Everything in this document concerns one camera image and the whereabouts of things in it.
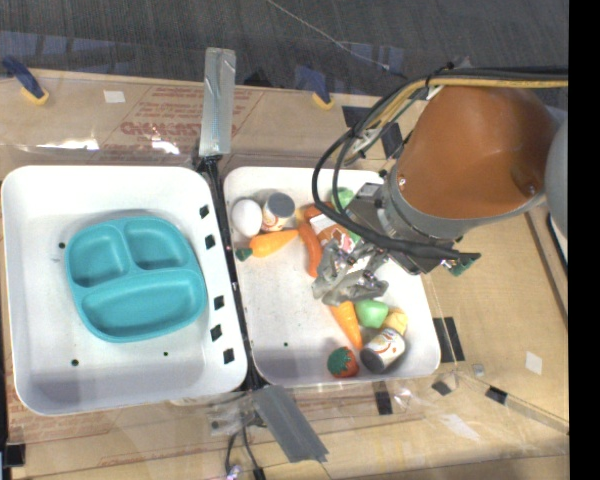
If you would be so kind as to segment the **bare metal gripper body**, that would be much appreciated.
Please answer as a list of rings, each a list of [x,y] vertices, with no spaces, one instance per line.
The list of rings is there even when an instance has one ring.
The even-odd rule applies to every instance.
[[[391,239],[445,249],[453,248],[453,241],[431,237],[404,222],[399,213],[391,205],[387,205],[391,203],[391,199],[385,198],[385,188],[385,184],[365,183],[346,206],[346,214],[359,225]],[[459,260],[452,258],[425,258],[403,252],[389,252],[388,255],[404,270],[414,275],[427,274],[438,266],[452,270],[461,265]]]

